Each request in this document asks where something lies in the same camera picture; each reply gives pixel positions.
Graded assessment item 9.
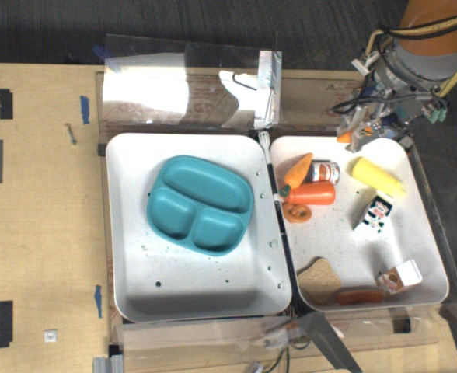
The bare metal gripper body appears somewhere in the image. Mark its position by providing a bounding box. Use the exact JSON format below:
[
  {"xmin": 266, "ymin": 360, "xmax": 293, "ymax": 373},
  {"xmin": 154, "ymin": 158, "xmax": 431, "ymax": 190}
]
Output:
[{"xmin": 367, "ymin": 54, "xmax": 439, "ymax": 131}]

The red and white can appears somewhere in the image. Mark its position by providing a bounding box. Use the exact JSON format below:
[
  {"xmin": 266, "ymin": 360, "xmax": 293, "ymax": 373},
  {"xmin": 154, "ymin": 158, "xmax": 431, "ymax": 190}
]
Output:
[{"xmin": 305, "ymin": 160, "xmax": 340, "ymax": 186}]

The orange carrot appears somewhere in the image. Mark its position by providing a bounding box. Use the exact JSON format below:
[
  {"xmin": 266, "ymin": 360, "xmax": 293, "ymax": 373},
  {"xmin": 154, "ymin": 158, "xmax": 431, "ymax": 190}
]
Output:
[{"xmin": 277, "ymin": 152, "xmax": 315, "ymax": 199}]

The black and white carton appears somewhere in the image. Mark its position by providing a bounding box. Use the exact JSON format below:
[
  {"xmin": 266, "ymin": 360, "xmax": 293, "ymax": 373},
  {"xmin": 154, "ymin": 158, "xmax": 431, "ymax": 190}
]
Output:
[{"xmin": 352, "ymin": 194, "xmax": 394, "ymax": 235}]

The orange pretzel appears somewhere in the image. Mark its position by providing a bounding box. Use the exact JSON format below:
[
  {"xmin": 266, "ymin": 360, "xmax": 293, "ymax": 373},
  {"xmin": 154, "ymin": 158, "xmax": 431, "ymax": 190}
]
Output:
[{"xmin": 281, "ymin": 202, "xmax": 313, "ymax": 225}]

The white plastic tray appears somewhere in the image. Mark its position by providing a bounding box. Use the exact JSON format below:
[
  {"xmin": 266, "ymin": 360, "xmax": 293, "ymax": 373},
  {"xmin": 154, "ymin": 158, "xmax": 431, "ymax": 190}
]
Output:
[
  {"xmin": 105, "ymin": 132, "xmax": 293, "ymax": 323},
  {"xmin": 269, "ymin": 135, "xmax": 450, "ymax": 312}
]

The brown and white carton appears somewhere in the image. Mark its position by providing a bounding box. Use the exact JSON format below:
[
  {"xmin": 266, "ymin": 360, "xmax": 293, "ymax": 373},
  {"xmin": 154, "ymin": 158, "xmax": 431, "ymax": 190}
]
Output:
[{"xmin": 375, "ymin": 259, "xmax": 424, "ymax": 297}]

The tan bread slice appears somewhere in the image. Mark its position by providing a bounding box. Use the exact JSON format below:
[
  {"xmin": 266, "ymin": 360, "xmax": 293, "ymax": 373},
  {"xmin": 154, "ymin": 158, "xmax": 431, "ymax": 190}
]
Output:
[{"xmin": 297, "ymin": 257, "xmax": 343, "ymax": 306}]

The brown sausage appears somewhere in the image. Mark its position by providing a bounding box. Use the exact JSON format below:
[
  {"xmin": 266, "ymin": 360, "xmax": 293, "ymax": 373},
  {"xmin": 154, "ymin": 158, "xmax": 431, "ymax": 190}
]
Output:
[{"xmin": 337, "ymin": 288, "xmax": 385, "ymax": 307}]

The blue divided plate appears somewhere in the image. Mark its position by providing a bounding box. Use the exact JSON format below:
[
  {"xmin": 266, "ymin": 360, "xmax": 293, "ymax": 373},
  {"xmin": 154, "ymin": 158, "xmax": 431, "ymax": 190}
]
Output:
[{"xmin": 146, "ymin": 155, "xmax": 255, "ymax": 257}]

